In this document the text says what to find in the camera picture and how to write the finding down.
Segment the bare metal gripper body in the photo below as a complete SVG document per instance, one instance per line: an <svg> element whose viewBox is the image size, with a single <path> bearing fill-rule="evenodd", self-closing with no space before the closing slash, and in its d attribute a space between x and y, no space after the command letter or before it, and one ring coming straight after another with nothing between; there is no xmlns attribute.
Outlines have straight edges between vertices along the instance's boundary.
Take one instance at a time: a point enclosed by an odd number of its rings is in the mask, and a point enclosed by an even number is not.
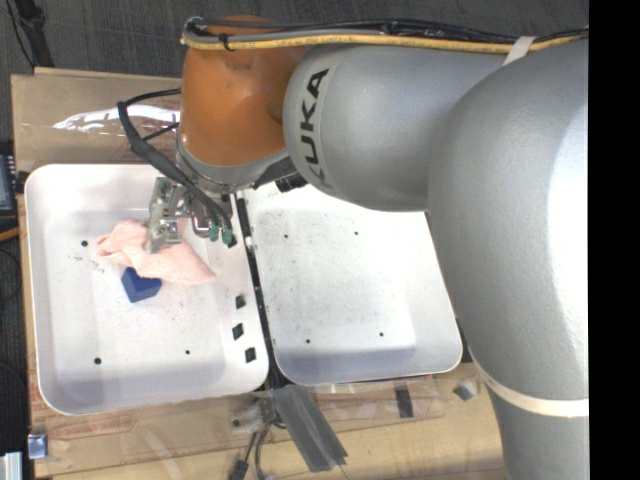
<svg viewBox="0 0 640 480"><path fill-rule="evenodd" d="M216 199L198 186L158 177L149 204L148 228L161 229L186 219L194 229L231 229L232 215L229 202Z"/></svg>

